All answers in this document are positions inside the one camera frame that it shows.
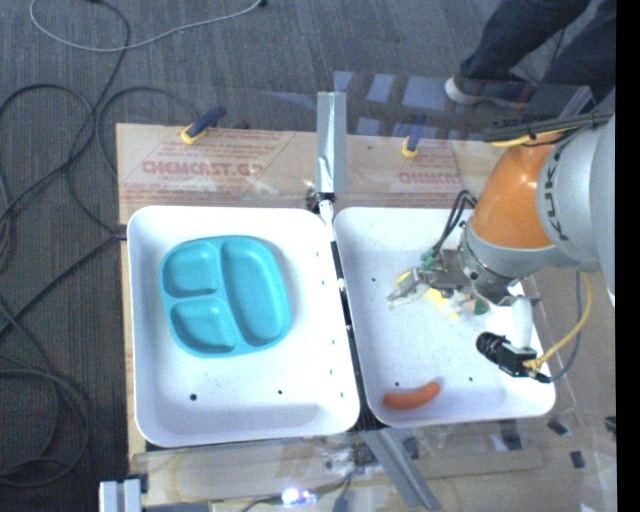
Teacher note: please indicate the orange sausage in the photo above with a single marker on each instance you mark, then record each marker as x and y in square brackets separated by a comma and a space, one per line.
[411, 398]

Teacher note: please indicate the white plastic tray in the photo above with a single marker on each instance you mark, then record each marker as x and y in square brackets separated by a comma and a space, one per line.
[430, 350]
[225, 400]

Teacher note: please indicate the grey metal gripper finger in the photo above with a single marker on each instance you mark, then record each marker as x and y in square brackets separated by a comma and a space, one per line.
[406, 295]
[411, 278]

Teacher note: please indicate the black cylinder on white bracket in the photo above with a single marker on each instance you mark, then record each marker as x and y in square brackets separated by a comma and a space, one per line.
[507, 355]

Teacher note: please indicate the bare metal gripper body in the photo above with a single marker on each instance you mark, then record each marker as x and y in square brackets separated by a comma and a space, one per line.
[452, 275]

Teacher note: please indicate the person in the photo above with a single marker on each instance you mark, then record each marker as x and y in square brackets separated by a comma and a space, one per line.
[520, 35]

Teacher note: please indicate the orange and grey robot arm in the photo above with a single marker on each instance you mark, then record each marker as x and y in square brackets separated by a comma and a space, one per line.
[515, 210]

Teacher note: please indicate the blue divided plate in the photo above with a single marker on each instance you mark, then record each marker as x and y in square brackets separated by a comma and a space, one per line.
[225, 295]

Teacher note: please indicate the brown cardboard board red print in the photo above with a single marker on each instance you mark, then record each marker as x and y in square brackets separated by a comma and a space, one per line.
[210, 170]

